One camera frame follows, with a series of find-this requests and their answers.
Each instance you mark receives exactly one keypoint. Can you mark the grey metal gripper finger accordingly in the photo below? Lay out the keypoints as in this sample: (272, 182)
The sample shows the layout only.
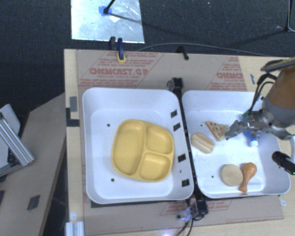
(233, 131)
(250, 126)

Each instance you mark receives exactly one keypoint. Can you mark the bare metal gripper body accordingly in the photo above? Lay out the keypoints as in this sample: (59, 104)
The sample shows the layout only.
(268, 124)

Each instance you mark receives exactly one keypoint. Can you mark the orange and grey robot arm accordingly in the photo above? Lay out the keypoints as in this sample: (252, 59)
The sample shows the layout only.
(288, 87)

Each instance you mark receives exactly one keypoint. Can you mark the blue and white small bottle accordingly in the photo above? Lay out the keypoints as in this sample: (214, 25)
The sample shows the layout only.
(252, 139)

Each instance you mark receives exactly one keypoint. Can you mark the toy pizza slice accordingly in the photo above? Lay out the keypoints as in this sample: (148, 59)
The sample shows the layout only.
(217, 130)

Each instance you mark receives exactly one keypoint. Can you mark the white plastic tray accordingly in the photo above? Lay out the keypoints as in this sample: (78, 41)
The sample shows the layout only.
(236, 154)
(100, 156)

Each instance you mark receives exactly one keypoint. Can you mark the tan toy bread bun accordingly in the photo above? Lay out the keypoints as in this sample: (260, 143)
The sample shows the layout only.
(202, 142)

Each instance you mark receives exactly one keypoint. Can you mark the round tan biscuit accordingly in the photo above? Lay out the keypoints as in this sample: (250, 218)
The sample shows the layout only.
(231, 174)

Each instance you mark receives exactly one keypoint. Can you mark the orange toy chicken drumstick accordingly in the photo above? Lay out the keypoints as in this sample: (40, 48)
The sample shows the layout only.
(248, 172)

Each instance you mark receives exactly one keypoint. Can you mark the thin black rod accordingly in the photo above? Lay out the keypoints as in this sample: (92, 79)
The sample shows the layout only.
(186, 136)

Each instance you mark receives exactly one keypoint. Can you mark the yellow divided plate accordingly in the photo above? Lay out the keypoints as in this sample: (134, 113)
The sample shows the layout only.
(130, 146)

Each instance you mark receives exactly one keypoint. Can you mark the brown cardboard board red print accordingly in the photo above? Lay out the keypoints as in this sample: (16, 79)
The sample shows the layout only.
(137, 70)

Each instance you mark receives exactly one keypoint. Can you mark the black cylinder on white bracket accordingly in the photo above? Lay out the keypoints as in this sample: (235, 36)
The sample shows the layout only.
(285, 160)

